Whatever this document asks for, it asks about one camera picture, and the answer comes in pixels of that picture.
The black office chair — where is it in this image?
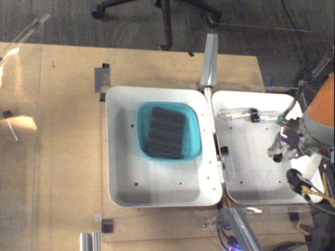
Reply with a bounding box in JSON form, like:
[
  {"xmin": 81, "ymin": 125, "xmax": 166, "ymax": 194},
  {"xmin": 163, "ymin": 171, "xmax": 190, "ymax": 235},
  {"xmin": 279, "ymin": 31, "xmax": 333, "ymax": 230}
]
[{"xmin": 91, "ymin": 0, "xmax": 224, "ymax": 52}]

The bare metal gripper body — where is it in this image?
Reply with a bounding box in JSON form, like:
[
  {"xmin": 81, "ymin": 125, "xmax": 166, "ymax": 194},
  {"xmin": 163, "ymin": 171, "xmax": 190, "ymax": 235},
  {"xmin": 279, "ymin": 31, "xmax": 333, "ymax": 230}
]
[{"xmin": 279, "ymin": 117, "xmax": 306, "ymax": 154}]

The dark grey ribbed foam block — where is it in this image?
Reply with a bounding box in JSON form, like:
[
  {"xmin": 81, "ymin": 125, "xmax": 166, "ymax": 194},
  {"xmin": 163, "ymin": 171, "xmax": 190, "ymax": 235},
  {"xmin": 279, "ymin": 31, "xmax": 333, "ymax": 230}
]
[{"xmin": 144, "ymin": 106, "xmax": 187, "ymax": 159}]

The teal plastic bowl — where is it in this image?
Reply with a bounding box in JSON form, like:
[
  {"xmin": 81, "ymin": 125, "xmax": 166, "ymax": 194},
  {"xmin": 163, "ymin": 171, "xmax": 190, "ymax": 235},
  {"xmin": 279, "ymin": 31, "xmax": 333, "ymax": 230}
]
[{"xmin": 135, "ymin": 101, "xmax": 203, "ymax": 163}]

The black cylinder on white bracket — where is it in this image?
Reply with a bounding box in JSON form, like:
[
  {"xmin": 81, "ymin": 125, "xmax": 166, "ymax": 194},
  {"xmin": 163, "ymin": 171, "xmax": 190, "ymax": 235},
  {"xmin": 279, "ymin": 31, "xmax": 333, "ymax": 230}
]
[{"xmin": 285, "ymin": 153, "xmax": 324, "ymax": 195}]

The white plastic tray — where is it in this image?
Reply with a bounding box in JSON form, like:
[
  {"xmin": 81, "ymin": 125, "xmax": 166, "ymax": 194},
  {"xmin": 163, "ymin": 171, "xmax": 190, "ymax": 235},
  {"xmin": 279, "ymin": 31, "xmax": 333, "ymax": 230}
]
[
  {"xmin": 105, "ymin": 85, "xmax": 224, "ymax": 209},
  {"xmin": 210, "ymin": 90, "xmax": 326, "ymax": 205}
]

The thin black and white rod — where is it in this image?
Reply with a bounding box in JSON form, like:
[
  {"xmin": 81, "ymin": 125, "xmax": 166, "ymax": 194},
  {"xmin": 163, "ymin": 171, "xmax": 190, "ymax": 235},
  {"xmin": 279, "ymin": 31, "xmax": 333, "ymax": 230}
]
[{"xmin": 203, "ymin": 87, "xmax": 226, "ymax": 191}]

